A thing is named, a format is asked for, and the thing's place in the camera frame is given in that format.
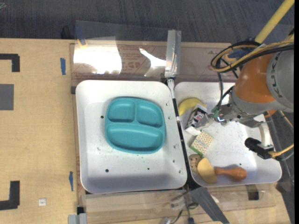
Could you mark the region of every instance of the white square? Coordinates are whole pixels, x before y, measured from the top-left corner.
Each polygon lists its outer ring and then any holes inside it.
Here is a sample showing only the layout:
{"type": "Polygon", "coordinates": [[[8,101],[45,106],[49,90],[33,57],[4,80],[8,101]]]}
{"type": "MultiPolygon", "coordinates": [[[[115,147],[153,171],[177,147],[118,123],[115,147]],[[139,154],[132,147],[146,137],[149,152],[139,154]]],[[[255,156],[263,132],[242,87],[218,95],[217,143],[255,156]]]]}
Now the white square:
{"type": "Polygon", "coordinates": [[[47,205],[47,199],[46,198],[38,199],[38,205],[39,206],[46,206],[47,205]]]}

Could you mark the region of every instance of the yellow pole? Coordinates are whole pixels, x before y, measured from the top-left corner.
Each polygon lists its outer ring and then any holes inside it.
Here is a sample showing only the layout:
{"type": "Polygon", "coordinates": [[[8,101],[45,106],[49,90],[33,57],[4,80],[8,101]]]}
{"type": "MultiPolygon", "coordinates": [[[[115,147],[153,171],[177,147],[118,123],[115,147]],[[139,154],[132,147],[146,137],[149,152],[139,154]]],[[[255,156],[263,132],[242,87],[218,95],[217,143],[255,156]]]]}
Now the yellow pole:
{"type": "Polygon", "coordinates": [[[295,0],[284,0],[283,3],[275,12],[275,14],[273,14],[273,16],[264,26],[264,28],[256,36],[255,41],[258,43],[262,43],[266,39],[266,37],[270,34],[270,32],[276,27],[279,21],[284,17],[284,15],[289,11],[289,9],[293,6],[294,3],[295,0]]]}

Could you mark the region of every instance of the white tray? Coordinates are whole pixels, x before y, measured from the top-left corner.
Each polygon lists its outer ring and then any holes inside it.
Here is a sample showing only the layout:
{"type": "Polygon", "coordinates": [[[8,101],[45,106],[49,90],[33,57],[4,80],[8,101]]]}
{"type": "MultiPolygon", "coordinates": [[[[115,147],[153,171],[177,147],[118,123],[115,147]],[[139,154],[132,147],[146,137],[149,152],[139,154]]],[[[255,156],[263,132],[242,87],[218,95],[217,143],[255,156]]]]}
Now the white tray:
{"type": "Polygon", "coordinates": [[[80,172],[91,193],[178,189],[187,180],[185,160],[169,88],[161,82],[83,81],[76,88],[80,172]],[[165,143],[153,154],[113,149],[105,139],[105,114],[117,97],[155,102],[164,113],[165,143]]]}
{"type": "MultiPolygon", "coordinates": [[[[224,84],[224,90],[229,89],[234,83],[224,84]]],[[[175,96],[179,105],[184,99],[198,98],[202,103],[207,105],[208,113],[218,103],[220,90],[218,83],[207,82],[181,82],[175,86],[175,96]]],[[[182,127],[185,127],[191,114],[191,109],[186,112],[181,119],[182,127]]],[[[256,117],[258,121],[264,121],[264,116],[256,117]]],[[[249,128],[240,123],[230,122],[227,126],[221,126],[220,123],[214,122],[211,126],[204,129],[208,134],[213,136],[205,157],[208,158],[214,167],[228,167],[237,165],[247,170],[247,178],[235,182],[229,177],[218,176],[217,183],[207,184],[198,173],[192,172],[192,177],[197,184],[203,187],[221,187],[242,184],[258,184],[277,182],[281,178],[281,167],[278,161],[274,159],[264,160],[257,156],[256,153],[249,151],[244,141],[248,137],[261,140],[258,128],[249,128]]],[[[183,136],[186,144],[188,156],[195,154],[189,148],[195,136],[192,136],[183,129],[183,136]]]]}

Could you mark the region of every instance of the blue tape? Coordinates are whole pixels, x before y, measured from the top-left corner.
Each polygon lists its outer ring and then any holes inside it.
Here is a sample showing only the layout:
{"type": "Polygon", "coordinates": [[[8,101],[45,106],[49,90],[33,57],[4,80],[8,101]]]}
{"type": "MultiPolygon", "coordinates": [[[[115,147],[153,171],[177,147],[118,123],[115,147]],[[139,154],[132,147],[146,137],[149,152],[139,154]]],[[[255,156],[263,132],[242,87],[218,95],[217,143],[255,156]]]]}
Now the blue tape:
{"type": "Polygon", "coordinates": [[[71,185],[71,191],[74,191],[74,185],[73,185],[73,172],[70,171],[70,175],[69,175],[69,180],[70,180],[70,185],[71,185]]]}
{"type": "Polygon", "coordinates": [[[60,68],[61,68],[61,72],[62,72],[62,75],[66,75],[65,73],[65,59],[64,58],[60,58],[60,68]]]}

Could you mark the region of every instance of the wooden table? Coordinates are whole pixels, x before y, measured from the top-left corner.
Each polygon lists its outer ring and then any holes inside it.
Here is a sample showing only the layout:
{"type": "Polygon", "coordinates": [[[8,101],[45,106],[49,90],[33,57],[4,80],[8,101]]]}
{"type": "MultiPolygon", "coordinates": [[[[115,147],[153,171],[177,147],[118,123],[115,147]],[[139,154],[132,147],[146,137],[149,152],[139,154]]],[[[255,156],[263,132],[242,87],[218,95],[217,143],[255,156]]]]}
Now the wooden table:
{"type": "MultiPolygon", "coordinates": [[[[68,215],[77,212],[71,43],[74,41],[0,39],[0,53],[18,54],[21,69],[11,72],[11,61],[0,60],[0,84],[14,84],[14,110],[0,111],[0,164],[4,170],[0,200],[9,199],[11,181],[20,181],[20,205],[0,210],[0,223],[67,223],[68,215]],[[65,75],[61,58],[66,63],[65,75]],[[46,198],[46,205],[39,205],[41,198],[46,198]]],[[[290,223],[282,196],[273,185],[271,193],[274,206],[224,214],[231,223],[290,223]]],[[[211,223],[207,214],[193,217],[196,223],[211,223]]],[[[161,218],[127,223],[160,222],[161,218]]],[[[186,217],[177,223],[186,223],[186,217]]]]}

